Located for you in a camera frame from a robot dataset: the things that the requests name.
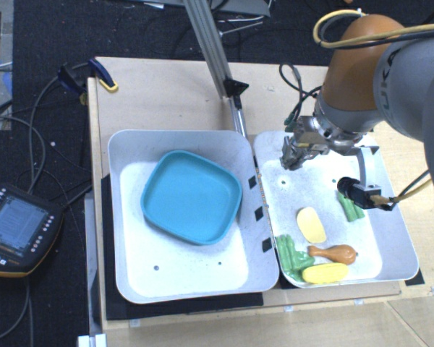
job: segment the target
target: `blue clamp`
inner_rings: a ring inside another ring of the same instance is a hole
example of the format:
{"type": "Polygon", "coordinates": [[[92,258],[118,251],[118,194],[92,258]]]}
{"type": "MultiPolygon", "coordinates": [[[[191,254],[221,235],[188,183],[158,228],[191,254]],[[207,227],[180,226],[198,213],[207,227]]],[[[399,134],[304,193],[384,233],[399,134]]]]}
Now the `blue clamp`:
{"type": "Polygon", "coordinates": [[[99,61],[94,58],[89,59],[88,65],[96,72],[96,74],[100,78],[101,85],[110,93],[114,93],[119,89],[117,82],[112,79],[111,75],[108,73],[108,71],[106,71],[106,68],[103,67],[103,65],[99,61]]]}

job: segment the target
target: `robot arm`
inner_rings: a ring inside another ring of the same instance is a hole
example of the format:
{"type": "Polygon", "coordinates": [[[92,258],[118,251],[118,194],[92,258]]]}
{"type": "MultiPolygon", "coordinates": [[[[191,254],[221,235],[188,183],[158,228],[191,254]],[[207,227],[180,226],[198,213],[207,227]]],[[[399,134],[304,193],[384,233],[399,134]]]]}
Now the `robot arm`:
{"type": "MultiPolygon", "coordinates": [[[[391,18],[365,15],[349,26],[341,42],[402,29],[391,18]]],[[[376,124],[387,121],[398,132],[424,143],[434,183],[434,37],[363,46],[334,52],[313,115],[295,120],[293,135],[284,140],[282,166],[295,170],[330,150],[362,158],[356,144],[376,124]]],[[[367,192],[369,159],[364,159],[359,182],[338,185],[345,195],[360,190],[354,201],[363,208],[375,205],[357,197],[377,193],[376,189],[367,192]]]]}

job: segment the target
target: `black bracket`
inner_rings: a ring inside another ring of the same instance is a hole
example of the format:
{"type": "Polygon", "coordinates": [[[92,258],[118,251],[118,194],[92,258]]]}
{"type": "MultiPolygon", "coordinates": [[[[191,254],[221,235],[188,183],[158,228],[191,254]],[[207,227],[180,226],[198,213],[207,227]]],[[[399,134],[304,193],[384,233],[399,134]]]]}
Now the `black bracket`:
{"type": "Polygon", "coordinates": [[[233,98],[235,108],[241,109],[242,104],[239,96],[249,87],[249,84],[226,78],[224,80],[224,87],[226,96],[233,98]]]}

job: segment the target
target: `robotic hand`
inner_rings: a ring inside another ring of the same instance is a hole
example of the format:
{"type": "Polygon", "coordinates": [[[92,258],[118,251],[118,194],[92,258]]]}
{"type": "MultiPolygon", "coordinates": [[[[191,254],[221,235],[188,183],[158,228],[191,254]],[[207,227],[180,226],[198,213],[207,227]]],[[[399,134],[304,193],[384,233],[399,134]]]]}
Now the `robotic hand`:
{"type": "MultiPolygon", "coordinates": [[[[361,14],[346,11],[343,15],[361,14]]],[[[326,43],[318,28],[337,19],[338,12],[321,19],[314,38],[336,48],[312,116],[294,120],[293,135],[285,137],[281,165],[296,170],[318,155],[333,150],[359,158],[360,181],[342,178],[338,190],[364,209],[380,207],[372,196],[380,194],[367,181],[373,153],[357,143],[376,124],[387,121],[396,131],[424,143],[434,183],[434,25],[403,28],[377,14],[353,21],[338,43],[326,43]]]]}

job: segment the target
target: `yellow cable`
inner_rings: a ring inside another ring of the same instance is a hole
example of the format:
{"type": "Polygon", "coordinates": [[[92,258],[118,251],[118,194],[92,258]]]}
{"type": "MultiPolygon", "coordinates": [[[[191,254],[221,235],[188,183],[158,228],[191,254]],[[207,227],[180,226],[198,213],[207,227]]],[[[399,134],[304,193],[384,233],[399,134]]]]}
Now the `yellow cable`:
{"type": "Polygon", "coordinates": [[[367,15],[367,14],[364,14],[363,12],[359,12],[357,10],[345,9],[345,10],[338,10],[338,11],[329,13],[329,14],[321,17],[313,28],[313,39],[315,40],[315,42],[317,44],[319,44],[320,46],[322,46],[324,48],[338,48],[338,47],[342,47],[342,46],[356,45],[358,43],[365,43],[368,41],[380,40],[380,39],[384,39],[384,38],[390,38],[393,36],[404,35],[407,33],[420,33],[420,32],[426,32],[426,31],[434,30],[434,23],[433,23],[430,25],[418,25],[418,26],[413,26],[413,27],[406,27],[406,28],[401,28],[399,30],[392,30],[392,31],[387,31],[387,32],[383,32],[383,33],[376,33],[374,35],[364,35],[364,36],[360,36],[358,38],[350,38],[348,40],[340,40],[340,41],[335,41],[335,42],[328,42],[328,41],[321,40],[320,36],[318,35],[318,30],[319,30],[320,26],[325,21],[327,21],[333,17],[340,16],[340,15],[347,15],[347,16],[357,15],[357,16],[361,17],[361,16],[367,15]]]}
{"type": "Polygon", "coordinates": [[[411,196],[415,195],[418,192],[421,192],[424,188],[428,187],[433,182],[432,179],[427,180],[424,184],[419,185],[417,188],[413,189],[412,191],[398,196],[394,198],[386,198],[381,195],[372,195],[370,199],[375,203],[375,205],[385,205],[388,203],[399,203],[402,200],[405,200],[407,198],[410,198],[411,196]]]}

